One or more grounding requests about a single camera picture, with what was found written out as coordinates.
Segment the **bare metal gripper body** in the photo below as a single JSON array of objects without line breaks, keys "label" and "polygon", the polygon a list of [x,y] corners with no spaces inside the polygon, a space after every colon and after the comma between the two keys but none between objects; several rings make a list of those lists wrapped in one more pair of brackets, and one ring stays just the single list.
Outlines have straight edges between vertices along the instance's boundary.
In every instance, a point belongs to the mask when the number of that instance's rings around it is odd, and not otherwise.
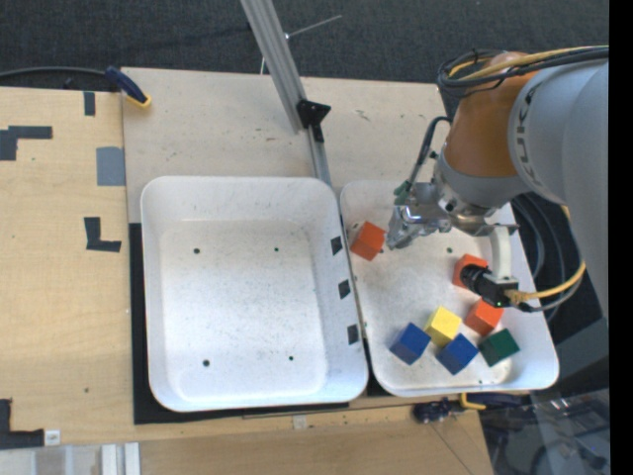
[{"label": "bare metal gripper body", "polygon": [[426,225],[428,236],[453,229],[473,237],[486,236],[491,231],[486,218],[498,210],[498,205],[467,202],[444,183],[405,181],[393,195],[393,218],[400,218],[405,226]]}]

